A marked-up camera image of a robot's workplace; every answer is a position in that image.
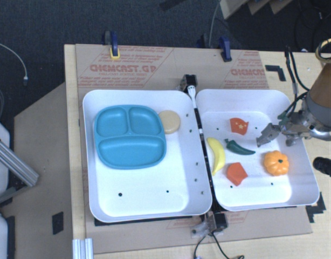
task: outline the toy banana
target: toy banana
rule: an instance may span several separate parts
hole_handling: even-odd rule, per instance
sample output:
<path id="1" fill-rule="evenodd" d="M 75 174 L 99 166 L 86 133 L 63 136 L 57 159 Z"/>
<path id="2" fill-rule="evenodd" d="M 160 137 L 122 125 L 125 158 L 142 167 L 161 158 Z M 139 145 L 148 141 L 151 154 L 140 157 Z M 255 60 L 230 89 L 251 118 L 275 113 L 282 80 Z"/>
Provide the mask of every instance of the toy banana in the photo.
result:
<path id="1" fill-rule="evenodd" d="M 215 155 L 215 163 L 212 170 L 212 175 L 215 175 L 220 169 L 224 167 L 225 151 L 223 145 L 216 138 L 208 137 L 207 141 L 213 151 L 213 154 Z"/>
<path id="2" fill-rule="evenodd" d="M 228 139 L 224 139 L 224 141 L 226 142 L 226 148 L 232 151 L 233 153 L 237 153 L 241 155 L 250 155 L 255 153 L 255 151 L 251 151 L 250 149 L 241 147 L 234 140 L 229 141 Z"/>

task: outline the white cable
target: white cable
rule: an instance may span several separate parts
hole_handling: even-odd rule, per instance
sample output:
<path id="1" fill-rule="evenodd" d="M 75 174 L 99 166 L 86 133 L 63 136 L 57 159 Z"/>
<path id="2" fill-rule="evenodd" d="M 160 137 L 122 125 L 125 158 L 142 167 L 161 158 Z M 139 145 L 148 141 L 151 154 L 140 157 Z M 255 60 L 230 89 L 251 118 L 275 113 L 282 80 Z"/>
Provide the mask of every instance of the white cable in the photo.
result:
<path id="1" fill-rule="evenodd" d="M 220 5 L 220 2 L 222 0 L 219 0 L 217 5 L 216 5 L 216 8 L 215 8 L 215 12 L 213 13 L 213 17 L 212 17 L 212 21 L 211 21 L 211 28 L 210 28 L 210 37 L 209 37 L 209 48 L 211 48 L 211 38 L 212 38 L 212 31 L 213 31 L 213 23 L 215 21 L 215 18 L 216 18 L 216 13 L 217 13 L 217 10 L 219 8 L 219 5 Z"/>
<path id="2" fill-rule="evenodd" d="M 0 43 L 0 46 L 1 46 L 1 47 L 4 47 L 5 49 L 7 49 L 7 50 L 9 50 L 11 53 L 13 53 L 13 54 L 14 54 L 14 55 L 20 60 L 20 62 L 22 63 L 23 68 L 24 68 L 24 71 L 25 71 L 25 76 L 24 76 L 24 78 L 23 78 L 23 83 L 24 83 L 24 85 L 26 86 L 26 85 L 27 85 L 27 81 L 28 81 L 28 77 L 27 77 L 27 71 L 26 71 L 26 67 L 25 67 L 24 62 L 22 61 L 22 59 L 20 58 L 20 56 L 19 56 L 14 50 L 8 48 L 7 46 L 5 46 L 4 44 L 1 44 L 1 43 Z"/>

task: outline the beige round object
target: beige round object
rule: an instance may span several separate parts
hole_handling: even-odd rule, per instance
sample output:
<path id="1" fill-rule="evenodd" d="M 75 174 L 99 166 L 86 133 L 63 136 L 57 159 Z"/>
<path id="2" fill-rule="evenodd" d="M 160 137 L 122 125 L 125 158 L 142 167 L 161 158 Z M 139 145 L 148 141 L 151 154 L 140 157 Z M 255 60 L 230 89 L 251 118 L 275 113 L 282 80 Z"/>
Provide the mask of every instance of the beige round object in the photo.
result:
<path id="1" fill-rule="evenodd" d="M 180 127 L 180 117 L 179 115 L 171 110 L 165 110 L 158 114 L 162 121 L 165 134 L 174 133 Z"/>

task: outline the black floor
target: black floor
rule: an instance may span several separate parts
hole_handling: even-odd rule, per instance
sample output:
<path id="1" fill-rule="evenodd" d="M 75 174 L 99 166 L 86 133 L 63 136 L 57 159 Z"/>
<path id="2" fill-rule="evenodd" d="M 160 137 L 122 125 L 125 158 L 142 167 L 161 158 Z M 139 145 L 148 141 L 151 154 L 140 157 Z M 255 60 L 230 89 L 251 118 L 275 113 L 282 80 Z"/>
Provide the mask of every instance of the black floor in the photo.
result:
<path id="1" fill-rule="evenodd" d="M 195 47 L 209 34 L 218 0 L 0 0 L 0 89 L 5 106 L 1 123 L 13 118 L 65 80 L 64 44 L 101 44 L 105 30 L 120 45 Z M 232 49 L 314 51 L 331 37 L 331 0 L 294 0 L 274 15 L 269 5 L 254 16 L 247 5 L 227 20 L 218 11 L 212 46 L 225 35 Z"/>

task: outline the toy cucumber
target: toy cucumber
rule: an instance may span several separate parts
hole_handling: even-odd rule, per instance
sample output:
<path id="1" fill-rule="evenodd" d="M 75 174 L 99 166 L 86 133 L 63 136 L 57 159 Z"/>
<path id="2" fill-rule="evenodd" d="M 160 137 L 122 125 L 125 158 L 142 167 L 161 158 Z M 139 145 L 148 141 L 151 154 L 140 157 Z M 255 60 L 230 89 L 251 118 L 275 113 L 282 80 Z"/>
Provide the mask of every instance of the toy cucumber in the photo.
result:
<path id="1" fill-rule="evenodd" d="M 241 154 L 241 155 L 251 155 L 256 153 L 255 151 L 251 151 L 250 149 L 246 149 L 244 147 L 241 147 L 239 144 L 235 142 L 235 140 L 228 140 L 224 139 L 226 142 L 226 148 L 233 153 Z"/>

